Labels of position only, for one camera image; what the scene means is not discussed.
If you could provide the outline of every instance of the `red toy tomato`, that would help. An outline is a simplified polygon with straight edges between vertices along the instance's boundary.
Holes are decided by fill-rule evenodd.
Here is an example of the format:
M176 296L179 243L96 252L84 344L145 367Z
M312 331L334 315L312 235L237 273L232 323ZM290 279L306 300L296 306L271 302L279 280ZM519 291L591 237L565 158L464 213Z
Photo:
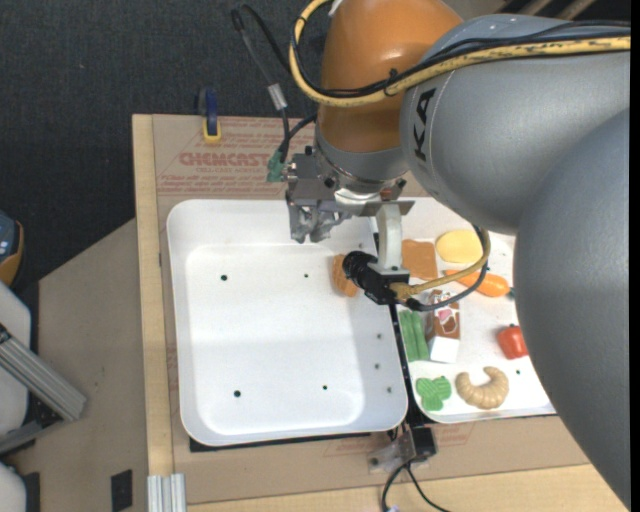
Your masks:
M529 351L522 337L522 330L517 325L511 325L498 333L498 344L507 359L528 356Z

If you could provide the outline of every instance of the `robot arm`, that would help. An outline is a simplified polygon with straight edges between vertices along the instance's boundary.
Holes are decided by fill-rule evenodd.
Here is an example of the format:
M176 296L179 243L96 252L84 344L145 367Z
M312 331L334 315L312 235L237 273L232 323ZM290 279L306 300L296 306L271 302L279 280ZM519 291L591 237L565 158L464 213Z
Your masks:
M318 241L376 215L384 256L377 267L346 258L345 270L382 290L374 300L394 300L394 283L408 281L397 246L409 170L474 226L515 234L534 366L630 508L628 28L514 15L462 23L439 0L345 0L313 87L295 52L304 24L292 71L320 107L313 151L285 172L292 237Z

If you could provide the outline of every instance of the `yellow cable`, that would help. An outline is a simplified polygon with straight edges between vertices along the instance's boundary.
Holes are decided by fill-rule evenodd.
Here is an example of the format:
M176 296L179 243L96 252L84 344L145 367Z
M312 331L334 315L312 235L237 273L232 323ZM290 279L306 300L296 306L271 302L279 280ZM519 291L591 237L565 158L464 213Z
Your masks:
M313 14L321 5L330 2L331 0L312 0L311 3L302 11L302 14L296 21L294 27L294 37L296 44L300 41L300 36L306 21L309 16ZM572 55L572 54L584 54L584 53L599 53L599 52L612 52L631 49L631 36L619 36L608 38L586 38L576 39L573 41L558 41L558 42L541 42L530 43L526 45L509 45L500 48L492 48L485 50L478 50L470 52L459 57L453 57L439 64L429 66L428 68L416 71L411 75L399 80L398 82L387 87L386 91L377 91L357 98L333 98L331 96L325 96L315 91L304 79L298 62L296 61L295 52L293 50L293 44L289 46L289 61L291 66L291 74L294 80L302 89L302 91L313 101L328 105L332 107L358 107L361 105L367 105L382 101L389 95L393 96L400 92L417 85L421 82L434 78L438 75L461 69L473 64L480 64L483 62L492 62L505 59L513 59L520 57L532 57L532 56L550 56L550 55Z
M480 240L482 241L482 256L480 256L480 259L473 265L450 276L439 277L437 279L432 279L431 281L426 281L420 284L410 285L407 283L392 283L391 285L389 285L389 287L392 291L395 292L396 298L400 301L404 301L410 298L412 295L416 295L425 290L435 288L436 286L442 286L443 284L447 284L452 281L457 281L458 279L462 279L463 277L480 270L489 259L489 254L491 253L491 240L489 238L489 232L486 229L482 228L480 228L480 231L482 233L482 236L480 237Z

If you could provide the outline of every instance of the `orange toy carrot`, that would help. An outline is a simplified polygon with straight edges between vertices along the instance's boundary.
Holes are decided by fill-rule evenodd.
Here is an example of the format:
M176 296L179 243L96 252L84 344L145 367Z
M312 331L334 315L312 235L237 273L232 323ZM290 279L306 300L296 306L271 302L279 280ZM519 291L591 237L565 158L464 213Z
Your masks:
M459 272L458 270L445 270L444 273L447 276L455 274ZM461 277L457 279L459 283L462 283L466 287L472 286L480 277L480 272L473 272L468 276ZM502 297L511 291L511 287L507 280L499 275L487 273L484 276L484 281L480 284L480 286L476 289L476 291L482 293L483 295L487 295L488 297Z

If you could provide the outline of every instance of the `dark floor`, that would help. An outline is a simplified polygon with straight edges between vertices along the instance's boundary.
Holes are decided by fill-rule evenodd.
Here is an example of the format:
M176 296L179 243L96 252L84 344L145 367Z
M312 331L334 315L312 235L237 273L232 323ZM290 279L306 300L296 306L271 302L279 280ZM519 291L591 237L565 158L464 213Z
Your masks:
M307 0L254 0L284 49ZM223 115L274 115L264 81L234 32L236 2L0 0L0 210L27 240L23 283L39 280L134 216L133 113L193 113L205 85ZM630 0L583 18L630 20ZM256 48L282 81L292 116L313 105L278 68L256 25ZM310 24L317 73L326 16Z

